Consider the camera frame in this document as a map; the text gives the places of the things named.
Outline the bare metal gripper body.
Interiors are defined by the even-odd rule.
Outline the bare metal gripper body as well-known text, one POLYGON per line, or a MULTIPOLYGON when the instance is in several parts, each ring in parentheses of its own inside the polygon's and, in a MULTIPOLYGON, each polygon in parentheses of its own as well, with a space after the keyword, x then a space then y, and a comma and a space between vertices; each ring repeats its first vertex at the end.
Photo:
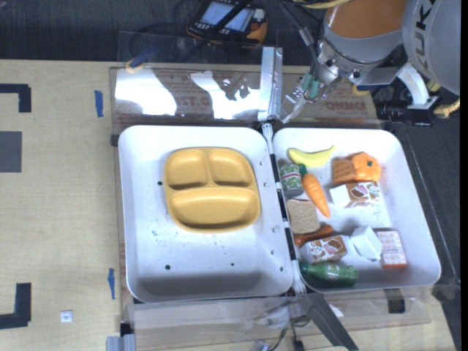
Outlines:
POLYGON ((324 100, 344 79, 356 83, 371 70, 371 62, 345 56, 330 43, 312 44, 310 51, 311 65, 292 92, 294 103, 324 100))

